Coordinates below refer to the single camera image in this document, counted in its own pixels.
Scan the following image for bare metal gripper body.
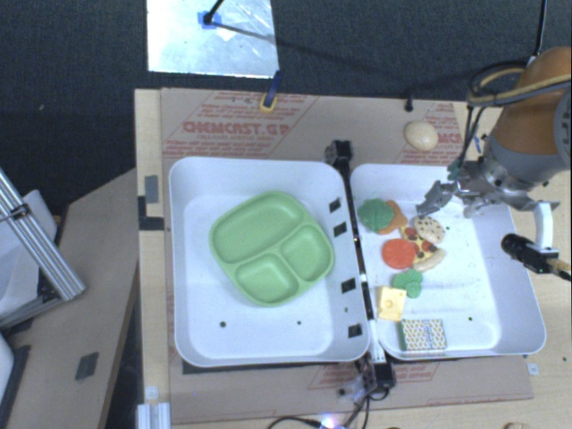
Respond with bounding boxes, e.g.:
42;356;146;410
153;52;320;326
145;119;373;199
454;159;538;217

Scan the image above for chocolate chip biscuit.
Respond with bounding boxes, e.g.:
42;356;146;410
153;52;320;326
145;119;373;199
412;214;446;245

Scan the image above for orange carrot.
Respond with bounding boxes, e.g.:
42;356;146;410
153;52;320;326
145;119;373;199
378;199;409;236

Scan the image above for yellow pizza slice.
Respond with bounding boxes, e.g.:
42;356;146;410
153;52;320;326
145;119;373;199
399;224;440;264

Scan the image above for beige egg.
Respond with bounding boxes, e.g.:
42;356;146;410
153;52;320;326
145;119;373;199
403;121;440;153

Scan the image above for green lettuce leaf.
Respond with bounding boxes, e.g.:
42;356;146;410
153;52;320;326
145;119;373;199
356;198;396;233

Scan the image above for orange tomato slice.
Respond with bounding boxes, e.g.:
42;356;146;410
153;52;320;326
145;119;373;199
381;238;418;272

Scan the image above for white plastic tray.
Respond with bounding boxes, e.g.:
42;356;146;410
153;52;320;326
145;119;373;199
349;163;548;362
168;156;373;368

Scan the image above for thin black and white rod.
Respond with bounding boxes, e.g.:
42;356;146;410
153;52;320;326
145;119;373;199
338;158;386;366

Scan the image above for small green broccoli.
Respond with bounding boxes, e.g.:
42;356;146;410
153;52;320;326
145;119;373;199
391;268;425;299

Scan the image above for yellow cheese slice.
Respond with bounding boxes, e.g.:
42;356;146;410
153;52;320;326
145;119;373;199
376;285;408;323

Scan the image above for green divided plate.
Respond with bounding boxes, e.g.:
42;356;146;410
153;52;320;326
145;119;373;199
208;189;336;308

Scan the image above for brown cardboard board red print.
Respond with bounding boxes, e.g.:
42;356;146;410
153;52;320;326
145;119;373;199
158;87;535;425

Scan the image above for black cylinder on white bracket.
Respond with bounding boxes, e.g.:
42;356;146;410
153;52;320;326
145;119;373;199
500;199;562;274

